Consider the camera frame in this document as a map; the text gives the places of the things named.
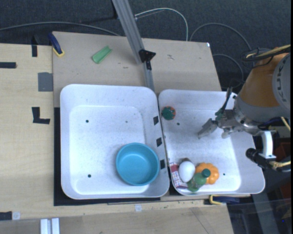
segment metal bar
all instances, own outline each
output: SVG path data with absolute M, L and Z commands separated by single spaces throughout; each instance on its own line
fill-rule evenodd
M 144 45 L 129 2 L 128 0 L 112 0 L 112 2 L 128 39 L 134 58 L 138 64 L 141 64 L 142 61 L 139 56 L 139 51 L 144 49 Z M 147 68 L 146 62 L 143 62 L 143 69 L 146 87 L 154 90 L 152 71 Z

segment blue bowl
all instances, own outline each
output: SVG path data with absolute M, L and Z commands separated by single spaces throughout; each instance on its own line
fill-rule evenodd
M 116 156 L 116 169 L 120 177 L 130 185 L 151 183 L 160 171 L 156 153 L 147 145 L 130 143 L 123 146 Z

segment white cable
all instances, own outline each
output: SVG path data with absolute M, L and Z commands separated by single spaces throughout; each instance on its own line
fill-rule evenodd
M 152 9 L 152 10 L 147 10 L 147 11 L 144 11 L 144 12 L 140 12 L 138 14 L 135 15 L 135 19 L 137 20 L 139 18 L 140 15 L 143 15 L 143 14 L 147 14 L 149 12 L 153 12 L 153 11 L 159 11 L 159 10 L 170 10 L 170 11 L 173 11 L 173 12 L 176 12 L 178 13 L 182 18 L 183 20 L 185 21 L 186 23 L 186 41 L 188 41 L 188 23 L 187 23 L 187 20 L 186 18 L 177 10 L 174 10 L 174 9 L 170 9 L 170 8 L 156 8 L 156 9 Z

